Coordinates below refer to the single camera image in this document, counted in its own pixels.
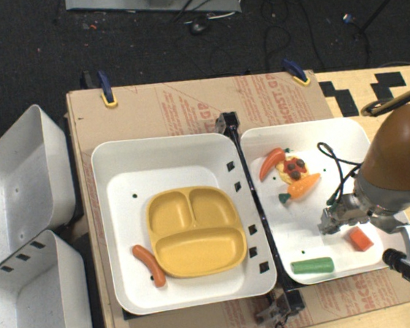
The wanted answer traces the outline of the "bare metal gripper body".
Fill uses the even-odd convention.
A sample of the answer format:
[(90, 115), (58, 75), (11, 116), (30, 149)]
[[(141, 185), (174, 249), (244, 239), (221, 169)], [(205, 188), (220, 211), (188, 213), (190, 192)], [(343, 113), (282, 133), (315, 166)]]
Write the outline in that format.
[(343, 226), (342, 221), (349, 218), (368, 216), (370, 219), (374, 215), (372, 209), (354, 194), (343, 195), (341, 200), (336, 201), (328, 210), (340, 226)]

